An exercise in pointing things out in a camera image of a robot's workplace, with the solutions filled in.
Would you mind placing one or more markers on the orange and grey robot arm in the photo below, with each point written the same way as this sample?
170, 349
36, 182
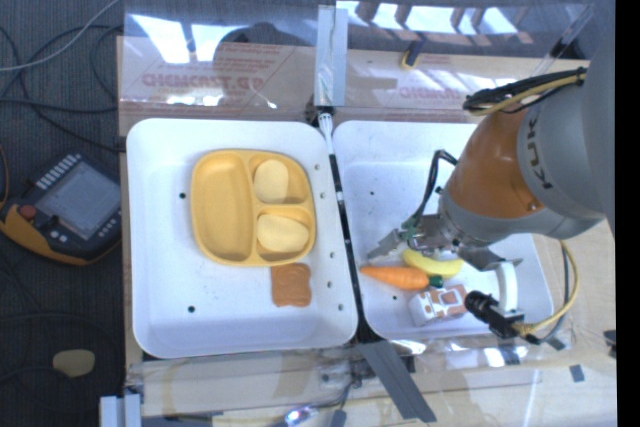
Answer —
500, 165

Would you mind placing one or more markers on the pale yellow oval toy food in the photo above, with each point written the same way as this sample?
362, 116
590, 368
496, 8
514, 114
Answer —
74, 361
271, 181
282, 233

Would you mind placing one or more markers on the yellow banana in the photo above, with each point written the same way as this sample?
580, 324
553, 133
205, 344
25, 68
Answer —
432, 265

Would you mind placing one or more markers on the black cylinder on white bracket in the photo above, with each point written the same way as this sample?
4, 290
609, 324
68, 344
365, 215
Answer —
507, 285

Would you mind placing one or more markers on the white and brown carton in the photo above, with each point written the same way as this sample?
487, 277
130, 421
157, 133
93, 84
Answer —
435, 307

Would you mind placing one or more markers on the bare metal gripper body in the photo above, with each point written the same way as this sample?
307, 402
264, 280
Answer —
434, 232

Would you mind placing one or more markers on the brown toy bread slice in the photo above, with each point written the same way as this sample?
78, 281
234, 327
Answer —
291, 286

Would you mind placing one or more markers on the yellow divided plate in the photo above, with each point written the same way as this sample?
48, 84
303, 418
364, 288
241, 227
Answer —
222, 205

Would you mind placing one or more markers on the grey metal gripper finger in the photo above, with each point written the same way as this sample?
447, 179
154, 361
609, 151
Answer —
387, 246

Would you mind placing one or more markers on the orange carrot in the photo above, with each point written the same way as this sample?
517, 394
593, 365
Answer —
397, 277

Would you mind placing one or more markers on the white plastic tray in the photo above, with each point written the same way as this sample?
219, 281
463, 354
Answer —
380, 195
225, 310

